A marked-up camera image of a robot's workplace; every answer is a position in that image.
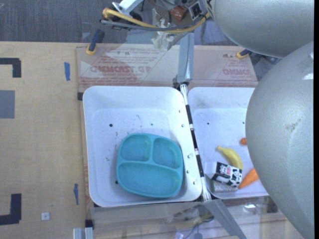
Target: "orange toy piece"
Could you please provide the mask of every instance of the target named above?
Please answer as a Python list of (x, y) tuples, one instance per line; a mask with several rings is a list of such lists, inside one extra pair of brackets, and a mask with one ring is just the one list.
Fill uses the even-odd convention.
[(247, 139), (245, 137), (240, 139), (240, 144), (247, 145)]
[(250, 172), (246, 175), (246, 177), (242, 180), (241, 184), (239, 184), (238, 189), (248, 186), (249, 184), (257, 181), (259, 176), (256, 172), (256, 169), (253, 168)]

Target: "wooden board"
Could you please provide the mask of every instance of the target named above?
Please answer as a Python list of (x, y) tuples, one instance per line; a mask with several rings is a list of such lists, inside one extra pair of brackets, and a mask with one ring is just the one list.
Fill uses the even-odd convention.
[[(0, 58), (19, 58), (22, 73), (13, 78), (12, 67), (0, 65), (0, 90), (15, 91), (14, 119), (0, 119), (0, 216), (9, 214), (11, 194), (22, 199), (21, 220), (0, 226), (2, 239), (71, 239), (73, 228), (85, 226), (79, 45), (0, 42)], [(50, 220), (41, 220), (44, 212), (50, 212)]]

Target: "wooden table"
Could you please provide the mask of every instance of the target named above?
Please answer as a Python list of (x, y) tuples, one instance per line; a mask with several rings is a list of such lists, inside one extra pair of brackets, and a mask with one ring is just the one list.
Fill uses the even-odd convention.
[[(14, 102), (6, 103), (14, 108), (12, 118), (1, 119), (0, 113), (0, 221), (8, 223), (0, 226), (1, 239), (71, 239), (74, 228), (85, 227), (76, 64), (76, 47), (85, 46), (0, 42), (0, 58), (21, 61), (21, 77), (12, 76), (12, 65), (0, 63), (0, 95), (4, 91), (14, 95)], [(70, 80), (65, 73), (68, 65)], [(21, 196), (21, 217), (17, 220), (10, 219), (12, 195)], [(252, 222), (254, 217), (242, 217), (240, 206), (229, 208), (247, 238), (302, 238), (281, 213), (275, 219), (256, 216), (257, 221)], [(49, 220), (41, 220), (42, 213), (49, 213)], [(227, 235), (225, 231), (217, 234)]]

